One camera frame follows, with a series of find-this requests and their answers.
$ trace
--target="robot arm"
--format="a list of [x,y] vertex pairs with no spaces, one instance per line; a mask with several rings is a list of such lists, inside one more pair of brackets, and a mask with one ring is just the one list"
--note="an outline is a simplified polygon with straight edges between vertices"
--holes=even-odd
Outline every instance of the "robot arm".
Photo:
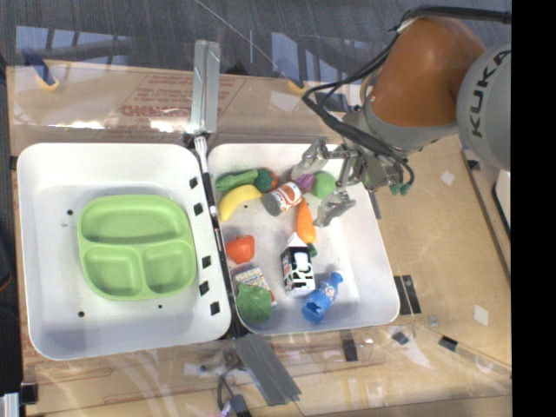
[[[405,195],[414,182],[408,157],[444,136],[461,133],[487,162],[510,168],[511,44],[486,50],[456,16],[511,22],[511,14],[455,8],[408,13],[397,37],[366,68],[348,79],[311,89],[304,102],[343,138],[328,151],[315,139],[292,174],[314,173],[328,159],[344,160],[337,190],[322,201],[315,225],[327,226],[354,202],[347,187],[374,192],[389,187]],[[318,89],[362,80],[361,109],[341,121],[309,96]]]

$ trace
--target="blue bottle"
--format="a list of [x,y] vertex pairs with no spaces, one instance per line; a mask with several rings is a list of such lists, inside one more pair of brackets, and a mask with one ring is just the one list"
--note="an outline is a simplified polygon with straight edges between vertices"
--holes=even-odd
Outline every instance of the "blue bottle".
[[311,292],[303,305],[303,316],[316,324],[332,306],[338,295],[338,285],[344,281],[341,272],[332,272],[330,278],[321,282],[319,288]]

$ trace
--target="small can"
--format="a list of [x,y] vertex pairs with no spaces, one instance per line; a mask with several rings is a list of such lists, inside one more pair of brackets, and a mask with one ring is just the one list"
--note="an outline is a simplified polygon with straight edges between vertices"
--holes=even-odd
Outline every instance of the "small can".
[[299,204],[302,195],[301,189],[295,182],[286,182],[263,196],[262,204],[272,216],[278,216]]

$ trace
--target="black cable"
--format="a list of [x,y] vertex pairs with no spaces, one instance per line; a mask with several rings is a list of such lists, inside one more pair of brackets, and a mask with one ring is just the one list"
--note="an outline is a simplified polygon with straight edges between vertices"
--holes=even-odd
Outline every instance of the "black cable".
[[402,169],[403,166],[398,161],[394,161],[393,165],[394,165],[394,168],[396,169],[396,171],[398,172],[398,175],[400,177],[400,184],[403,184],[403,178],[404,178],[403,169]]
[[318,103],[321,107],[323,107],[324,102],[326,102],[326,100],[331,95],[333,95],[333,93],[338,88],[340,88],[341,86],[346,85],[348,83],[358,81],[358,80],[368,76],[373,71],[377,70],[386,61],[386,59],[388,57],[388,54],[390,53],[390,50],[394,46],[396,38],[397,38],[397,36],[390,42],[390,44],[378,56],[376,56],[371,62],[366,63],[358,71],[355,71],[351,76],[348,76],[345,79],[342,79],[338,82],[325,83],[325,84],[313,87],[312,89],[308,89],[308,91],[306,91],[304,96],[308,97],[309,95],[315,93],[315,91],[319,91],[321,89],[332,88]]
[[230,399],[235,397],[234,391],[232,391],[232,388],[229,386],[228,382],[226,381],[226,377],[228,376],[228,374],[235,369],[239,369],[240,371],[246,370],[246,368],[242,364],[235,364],[234,366],[230,366],[228,369],[226,369],[226,371],[224,371],[218,377],[218,388],[216,389],[216,401],[218,402],[218,407],[220,408],[221,411],[223,410],[225,404],[225,402],[222,400],[222,390],[226,388]]
[[[407,184],[411,185],[414,183],[415,174],[411,167],[409,167],[409,165],[407,165],[407,163],[403,159],[397,156],[394,151],[390,149],[384,142],[378,140],[374,136],[365,133],[364,131],[361,131],[360,129],[357,129],[356,127],[353,127],[344,122],[340,122],[319,104],[309,99],[307,94],[303,96],[302,100],[305,104],[307,104],[309,108],[311,108],[317,115],[319,115],[319,117],[328,127],[336,131],[341,136],[346,137],[347,139],[355,143],[358,143],[359,145],[373,151],[374,153],[390,157],[397,161],[409,173],[410,178]],[[403,173],[400,173],[400,180],[403,181]]]
[[0,54],[0,83],[1,84],[6,84],[7,82],[7,78],[8,78],[6,76],[7,68],[8,68],[8,63],[3,58],[2,54]]
[[458,8],[454,6],[421,6],[406,12],[401,18],[400,24],[403,24],[410,18],[424,16],[465,18],[467,20],[512,24],[511,11],[477,10],[475,8]]

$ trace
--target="snack package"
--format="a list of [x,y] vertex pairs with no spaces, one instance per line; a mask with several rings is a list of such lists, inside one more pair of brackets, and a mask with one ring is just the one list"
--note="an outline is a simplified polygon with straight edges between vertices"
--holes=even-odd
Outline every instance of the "snack package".
[[270,290],[270,286],[264,278],[264,274],[259,268],[248,268],[247,270],[243,270],[234,275],[232,280],[236,286],[242,283],[247,286],[257,286],[258,288],[266,289],[270,292],[270,304],[272,304],[272,307],[275,308],[278,304],[272,290]]

